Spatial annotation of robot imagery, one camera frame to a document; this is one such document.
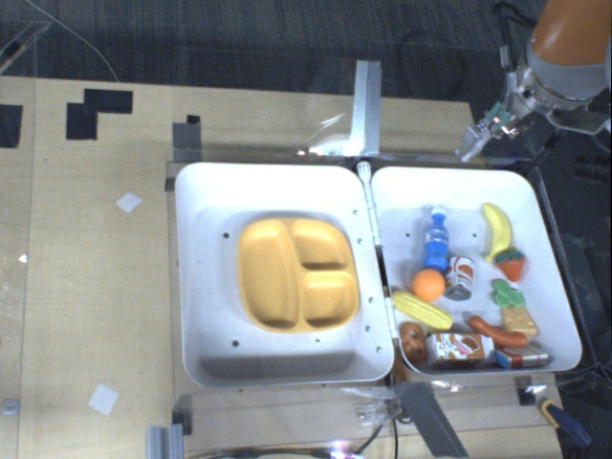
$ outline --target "strawberry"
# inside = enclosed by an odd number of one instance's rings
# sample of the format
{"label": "strawberry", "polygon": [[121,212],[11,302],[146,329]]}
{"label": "strawberry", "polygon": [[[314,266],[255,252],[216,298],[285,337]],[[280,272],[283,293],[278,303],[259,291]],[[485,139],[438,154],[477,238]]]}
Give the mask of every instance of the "strawberry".
{"label": "strawberry", "polygon": [[508,277],[508,280],[517,282],[525,265],[525,255],[518,250],[503,251],[495,257],[495,265]]}

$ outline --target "orange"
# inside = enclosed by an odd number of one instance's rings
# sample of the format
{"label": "orange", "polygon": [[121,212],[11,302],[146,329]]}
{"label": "orange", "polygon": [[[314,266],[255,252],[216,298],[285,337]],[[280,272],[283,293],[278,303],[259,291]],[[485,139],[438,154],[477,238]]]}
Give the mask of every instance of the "orange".
{"label": "orange", "polygon": [[446,286],[444,276],[435,269],[422,269],[412,279],[412,292],[425,301],[440,297]]}

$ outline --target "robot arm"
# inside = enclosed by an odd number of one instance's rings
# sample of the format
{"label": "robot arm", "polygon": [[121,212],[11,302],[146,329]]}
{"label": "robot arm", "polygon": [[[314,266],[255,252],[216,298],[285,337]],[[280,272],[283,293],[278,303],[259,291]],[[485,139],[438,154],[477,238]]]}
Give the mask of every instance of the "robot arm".
{"label": "robot arm", "polygon": [[457,150],[461,160],[478,154],[491,138],[515,138],[533,125],[534,114],[585,134],[609,128],[608,116],[586,107],[610,88],[611,17],[612,0],[548,0],[524,56],[506,74],[504,98],[468,127]]}

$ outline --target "plastic water bottle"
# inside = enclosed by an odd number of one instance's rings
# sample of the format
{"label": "plastic water bottle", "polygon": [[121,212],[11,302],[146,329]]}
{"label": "plastic water bottle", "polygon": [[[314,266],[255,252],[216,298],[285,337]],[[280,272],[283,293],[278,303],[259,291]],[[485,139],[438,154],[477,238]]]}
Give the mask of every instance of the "plastic water bottle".
{"label": "plastic water bottle", "polygon": [[431,225],[425,233],[425,260],[426,269],[435,269],[444,274],[448,265],[448,231],[444,226],[447,214],[443,209],[435,208],[431,211]]}

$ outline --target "banana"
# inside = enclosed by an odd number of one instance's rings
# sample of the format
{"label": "banana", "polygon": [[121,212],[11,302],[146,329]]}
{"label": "banana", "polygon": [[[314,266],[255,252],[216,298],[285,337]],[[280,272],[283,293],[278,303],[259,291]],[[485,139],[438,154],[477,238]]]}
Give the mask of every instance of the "banana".
{"label": "banana", "polygon": [[513,229],[506,213],[495,204],[484,203],[481,209],[491,227],[491,247],[485,257],[487,262],[491,262],[496,255],[510,247],[513,241]]}

